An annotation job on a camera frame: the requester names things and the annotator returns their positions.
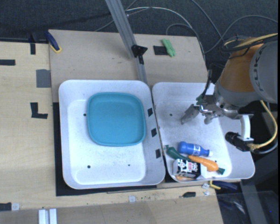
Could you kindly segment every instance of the gray tape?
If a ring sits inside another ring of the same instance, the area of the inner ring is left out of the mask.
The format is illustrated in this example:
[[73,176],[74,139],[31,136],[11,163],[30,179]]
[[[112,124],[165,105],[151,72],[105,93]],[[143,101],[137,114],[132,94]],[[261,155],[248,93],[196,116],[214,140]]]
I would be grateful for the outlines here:
[[51,71],[46,69],[36,70],[36,87],[51,88]]

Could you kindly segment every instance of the table surface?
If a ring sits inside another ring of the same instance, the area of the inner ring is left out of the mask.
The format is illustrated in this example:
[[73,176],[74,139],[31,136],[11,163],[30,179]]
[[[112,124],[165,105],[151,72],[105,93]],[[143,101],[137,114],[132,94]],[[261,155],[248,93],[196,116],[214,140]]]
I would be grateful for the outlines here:
[[[150,210],[154,210],[171,203],[163,200],[182,202],[180,196],[194,191],[196,198],[210,202],[207,206],[219,213],[215,191],[209,189],[210,196],[204,196],[202,183],[191,186],[162,182],[150,190],[56,196],[52,102],[58,102],[60,83],[68,79],[135,80],[137,73],[119,34],[50,32],[63,49],[59,54],[47,44],[36,44],[36,54],[31,55],[29,43],[0,42],[0,59],[16,61],[15,66],[0,66],[0,203],[18,203],[21,210],[30,210],[128,203],[128,197],[135,196],[136,202],[148,202]],[[153,53],[153,45],[160,46],[164,37],[170,39],[176,57]],[[207,71],[196,38],[158,35],[135,35],[135,38],[138,45],[148,47],[144,61],[150,87],[162,81],[206,81]],[[87,46],[69,49],[79,39],[82,44],[91,41],[91,49]],[[37,88],[36,70],[41,69],[51,71],[52,88]],[[48,118],[31,118],[31,102],[37,102],[38,112],[47,113]],[[177,220],[187,218],[178,215]],[[212,221],[223,223],[220,215],[215,215]]]

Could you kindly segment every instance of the wooden table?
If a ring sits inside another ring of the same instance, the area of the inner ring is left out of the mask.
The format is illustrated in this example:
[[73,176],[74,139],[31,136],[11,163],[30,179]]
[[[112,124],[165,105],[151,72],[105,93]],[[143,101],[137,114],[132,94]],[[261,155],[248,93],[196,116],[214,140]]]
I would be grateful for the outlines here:
[[[63,212],[60,218],[66,213],[72,213],[74,218],[74,213],[79,213],[74,207],[79,207],[82,213],[84,209],[106,208],[113,210],[109,213],[118,214],[127,212],[125,205],[128,205],[131,213],[133,210],[148,211],[154,220],[149,223],[172,223],[172,218],[199,220],[201,216],[209,220],[205,223],[223,223],[215,191],[209,189],[210,195],[204,196],[202,183],[192,186],[162,182],[150,190],[56,196],[52,103],[58,102],[60,83],[67,79],[134,80],[137,73],[119,34],[50,32],[63,49],[59,54],[47,44],[36,44],[36,54],[32,55],[29,43],[0,42],[0,59],[16,62],[15,66],[0,65],[0,203],[18,203],[22,211],[58,208],[58,213]],[[161,81],[206,82],[206,68],[196,38],[167,36],[176,50],[173,58],[153,53],[153,45],[160,46],[164,36],[135,35],[135,38],[139,45],[148,47],[144,61],[150,87]],[[76,42],[83,44],[83,48],[73,46]],[[37,87],[36,72],[43,69],[51,71],[51,88]],[[31,118],[30,103],[33,102],[38,103],[39,113],[48,114],[47,119]],[[195,202],[180,198],[189,191],[196,192],[196,197],[192,198]],[[129,203],[129,196],[134,196],[136,203]],[[166,208],[172,205],[176,208],[167,212]],[[5,215],[25,215],[21,211],[12,213]],[[97,212],[98,217],[102,215],[105,223],[111,223],[106,221],[106,213]]]

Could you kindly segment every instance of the white tray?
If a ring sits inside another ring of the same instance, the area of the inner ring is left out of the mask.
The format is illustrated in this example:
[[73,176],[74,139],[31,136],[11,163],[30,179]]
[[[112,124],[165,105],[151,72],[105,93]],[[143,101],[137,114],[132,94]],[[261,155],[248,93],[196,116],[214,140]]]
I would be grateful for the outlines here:
[[[88,133],[87,101],[99,92],[135,95],[142,102],[146,136],[134,146],[94,143]],[[156,185],[165,177],[149,87],[141,81],[68,80],[59,87],[63,178],[74,189]]]
[[[204,149],[213,151],[208,158],[217,161],[224,168],[223,175],[218,172],[206,172],[195,181],[201,180],[233,180],[248,179],[254,175],[255,166],[250,152],[242,152],[225,140],[228,131],[241,133],[239,120],[227,117],[215,118],[208,125],[204,116],[198,114],[192,121],[181,125],[181,117],[191,104],[196,104],[196,98],[203,92],[205,83],[157,83],[153,86],[152,94],[157,123],[164,148],[167,169],[171,177],[174,159],[166,154],[165,146],[174,147],[180,141],[201,145]],[[211,85],[207,94],[213,93]]]

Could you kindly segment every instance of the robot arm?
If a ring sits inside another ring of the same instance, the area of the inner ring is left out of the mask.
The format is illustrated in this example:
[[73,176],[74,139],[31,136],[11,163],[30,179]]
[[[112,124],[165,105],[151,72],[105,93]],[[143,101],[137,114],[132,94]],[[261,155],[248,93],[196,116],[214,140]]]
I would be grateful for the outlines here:
[[278,103],[278,34],[248,38],[225,50],[232,53],[215,84],[214,93],[205,95],[210,83],[209,73],[205,91],[197,98],[197,104],[186,110],[181,122],[188,122],[199,113],[205,116],[205,124],[220,116],[239,119],[241,135],[228,132],[225,138],[240,150],[248,151],[249,144],[253,143],[249,137],[251,115],[241,114],[239,110],[256,100]]

